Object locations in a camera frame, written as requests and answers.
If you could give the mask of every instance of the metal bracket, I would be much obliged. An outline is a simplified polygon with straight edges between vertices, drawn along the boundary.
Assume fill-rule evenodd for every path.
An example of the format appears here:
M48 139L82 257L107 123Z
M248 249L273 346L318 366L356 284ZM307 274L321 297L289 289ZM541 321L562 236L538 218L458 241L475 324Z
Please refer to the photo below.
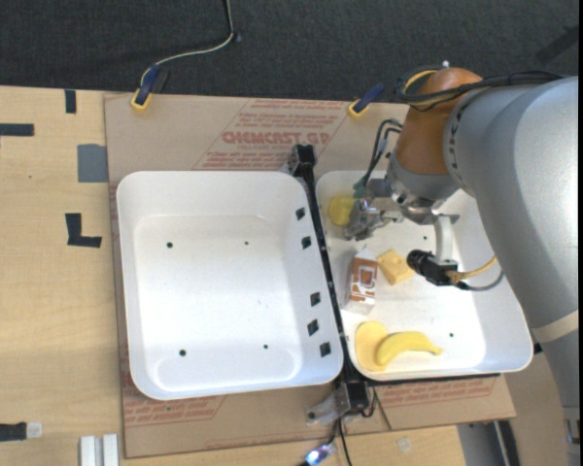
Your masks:
M119 439L116 434L80 437L79 466L119 466Z
M325 400L305 410L306 422L331 424L349 412L361 413L368 407L366 382L341 383Z
M315 154L315 149L312 145L294 145L288 159L280 169L284 173L288 173L294 177L301 177L301 166L309 166L313 168L318 163L318 157Z
M564 408L564 427L569 444L581 445L581 416L579 408Z
M452 216L439 215L434 222L436 233L436 259L438 261L451 261L454 248L454 233L452 229Z

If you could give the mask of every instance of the black cable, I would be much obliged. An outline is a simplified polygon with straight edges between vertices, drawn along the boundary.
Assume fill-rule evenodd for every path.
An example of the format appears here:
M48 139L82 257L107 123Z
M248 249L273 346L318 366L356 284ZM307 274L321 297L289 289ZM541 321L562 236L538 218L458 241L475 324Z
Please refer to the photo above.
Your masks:
M495 286L497 286L499 283L501 283L501 280L503 280L503 277L505 276L505 274L501 271L498 274L498 278L496 280L494 280L492 283L490 284L486 284L484 286L471 286L468 283L465 282L457 282L455 284L455 286L457 288L459 288L460 290L467 290L467 291L488 291L492 288L494 288Z
M407 87L410 86L409 82L419 76L419 80L427 75L423 73L428 72L433 74L443 66L426 66L415 68L402 77L400 77L395 83L394 95L395 101L403 104L409 105L411 108L418 111L428 111L438 104L443 102L448 102L454 100L459 96L468 93L474 89L486 88L486 87L497 87L497 86L511 86L515 84L532 84L532 83L549 83L551 81L556 81L565 78L565 75L560 75L556 73L551 73L548 71L525 71L520 73L510 73L503 76L491 76L487 77L479 82L475 83L465 83L457 86L455 88L448 88L441 91L436 91L432 93L407 93ZM436 100L424 107L420 107L419 104L426 104L432 100Z
M330 445L334 442L334 439L337 438L337 422L335 421L332 424L332 431L330 432L330 438L328 439L328 441L326 442L326 445Z
M171 55L169 57L164 57L162 59L159 59L158 61L154 62L151 66L149 66L147 68L147 70L143 73L143 75L140 78L140 86L143 85L147 74L152 70L152 68L154 66L160 66L161 64L164 64L166 62L170 62L172 60L176 60L178 58L190 57L190 56L194 56L194 55L201 55L204 53L210 53L212 51L222 50L227 45L229 45L233 40L238 42L239 35L236 33L235 28L233 27L233 17L231 15L230 0L223 0L223 6L224 6L224 15L225 15L226 23L228 26L228 36L226 37L226 39L223 42L221 42L213 47L210 47L208 49L183 51L181 53L177 53L175 55Z
M376 393L376 389L373 389L373 397L371 398L371 407L369 408L369 413L360 413L362 417L372 417L374 412L376 411L376 406L378 404L378 394Z
M389 127L386 130L384 130L383 137L382 131L384 127L389 123L393 124L394 127ZM378 131L376 132L376 141L374 142L373 145L373 151L371 153L371 159L369 161L369 168L367 169L367 172L364 174L364 176L360 179L363 186L367 185L369 178L371 178L371 173L373 173L373 170L376 168L378 162L380 162L380 158L384 154L385 148L378 149L381 145L380 140L382 139L383 143L386 144L387 139L389 138L389 133L401 133L402 127L403 126L401 125L401 123L396 119L386 119L380 123Z
M346 460L348 461L348 466L352 466L352 461L350 460L350 454L348 453L348 446L346 445L346 439L343 435L343 416L338 419L339 422L339 436L341 437L341 445L343 446L343 453L346 454Z

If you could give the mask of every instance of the wooden table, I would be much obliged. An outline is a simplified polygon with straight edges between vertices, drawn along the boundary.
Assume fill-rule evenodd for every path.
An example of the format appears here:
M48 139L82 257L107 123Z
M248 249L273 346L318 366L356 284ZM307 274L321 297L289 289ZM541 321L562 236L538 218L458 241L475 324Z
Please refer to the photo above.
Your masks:
M0 86L0 123L35 129L33 137L0 138L0 423L43 425L40 439L0 443L0 464L77 464L80 437L121 436L108 185L79 183L77 165L78 145L105 145L103 93L79 91L73 115L61 89ZM101 236L99 249L67 246L67 213L82 214L83 235ZM401 448L402 438L412 448ZM355 466L464 465L455 426L351 436L347 443ZM121 464L294 465L311 447ZM339 448L325 464L345 464Z

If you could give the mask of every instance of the butter block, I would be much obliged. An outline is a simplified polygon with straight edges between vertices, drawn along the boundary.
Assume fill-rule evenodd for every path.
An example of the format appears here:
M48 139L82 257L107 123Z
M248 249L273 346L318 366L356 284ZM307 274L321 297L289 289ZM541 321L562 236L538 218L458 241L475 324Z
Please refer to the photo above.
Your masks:
M393 249L378 255L378 265L390 284L403 282L415 274L406 264L406 258Z

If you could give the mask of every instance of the yellow banana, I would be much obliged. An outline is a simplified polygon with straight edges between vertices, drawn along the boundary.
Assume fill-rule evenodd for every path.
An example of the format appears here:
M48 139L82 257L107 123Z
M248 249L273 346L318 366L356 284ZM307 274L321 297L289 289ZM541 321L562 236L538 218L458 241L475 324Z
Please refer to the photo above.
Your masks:
M384 371L385 366L376 362L376 348L389 336L384 324L366 321L359 325L355 333L355 346L359 365L368 371Z
M402 331L389 335L380 343L376 350L376 364L384 367L407 350L424 350L436 355L442 352L442 349L435 346L424 333Z

